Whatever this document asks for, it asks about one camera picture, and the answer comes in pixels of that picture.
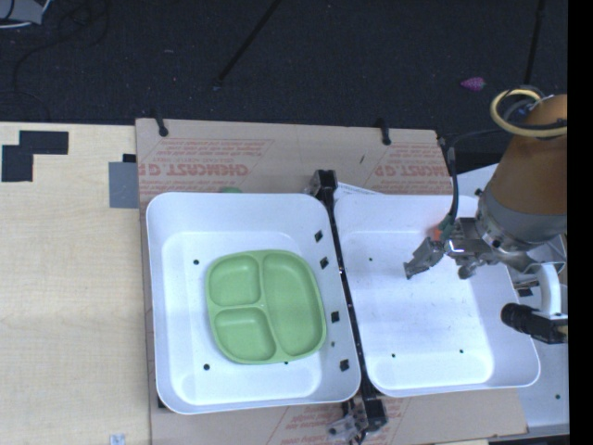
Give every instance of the black metal rod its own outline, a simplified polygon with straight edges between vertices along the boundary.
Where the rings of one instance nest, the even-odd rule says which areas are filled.
[[[229,72],[231,72],[231,70],[233,69],[234,65],[239,60],[239,58],[251,46],[251,44],[253,43],[253,41],[256,39],[256,36],[258,36],[258,34],[261,31],[261,29],[265,26],[265,24],[268,22],[268,20],[270,19],[270,17],[274,13],[274,11],[276,11],[276,8],[278,8],[278,6],[282,3],[282,1],[283,0],[274,0],[271,3],[270,8],[268,8],[268,10],[266,11],[266,13],[264,13],[263,17],[261,17],[261,19],[259,20],[259,22],[256,25],[256,27],[247,36],[247,38],[245,39],[245,41],[243,42],[243,44],[241,44],[241,47],[237,50],[237,52],[234,54],[234,56],[228,62],[228,64],[226,65],[226,67],[221,71],[221,73],[219,74],[219,76],[216,78],[216,80],[214,82],[215,88],[217,88],[217,86],[218,87],[221,87],[221,84],[222,84],[222,81],[224,80],[224,78],[226,78],[226,76],[229,74]]]
[[[539,0],[537,4],[536,13],[536,27],[531,38],[531,48],[529,50],[529,59],[527,60],[527,71],[525,73],[524,83],[529,84],[531,82],[531,75],[534,68],[534,62],[536,60],[537,41],[539,40],[539,32],[541,30],[541,20],[544,18],[544,10],[546,9],[546,0]]]

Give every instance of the yellow cable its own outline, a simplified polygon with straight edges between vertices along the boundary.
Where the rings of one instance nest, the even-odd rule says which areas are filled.
[[[498,114],[498,104],[502,99],[509,97],[510,95],[527,95],[533,98],[536,102],[541,100],[541,96],[537,92],[531,91],[529,89],[513,89],[511,91],[501,92],[494,98],[492,104],[490,104],[490,116],[499,127],[503,128],[507,132],[510,132],[511,134],[533,138],[556,137],[558,135],[566,134],[567,126],[547,130],[525,129],[523,127],[512,125],[511,123],[508,123],[502,119],[502,117],[500,117]]]

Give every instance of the light wood surface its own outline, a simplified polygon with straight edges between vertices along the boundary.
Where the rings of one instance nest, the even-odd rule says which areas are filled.
[[[149,443],[139,211],[108,191],[134,127],[0,123],[0,144],[19,130],[68,130],[69,154],[0,183],[0,443]]]

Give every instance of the cardboard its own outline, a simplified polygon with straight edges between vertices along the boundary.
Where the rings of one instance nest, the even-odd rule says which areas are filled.
[[[157,445],[330,444],[327,426],[340,404],[179,415],[158,407],[145,209],[168,191],[305,192],[316,170],[339,182],[385,194],[451,194],[447,166],[430,130],[379,129],[222,121],[136,121],[143,242],[146,340],[153,443]],[[384,398],[388,423],[365,444],[411,445],[526,432],[516,390]]]

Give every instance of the black fabric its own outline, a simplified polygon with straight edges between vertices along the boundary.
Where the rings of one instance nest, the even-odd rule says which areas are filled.
[[[42,25],[0,30],[0,120],[491,130],[491,100],[525,82],[537,23],[529,82],[567,92],[568,0],[282,0],[214,90],[274,1],[55,0]],[[486,86],[460,86],[471,77]],[[458,162],[509,140],[468,138]]]

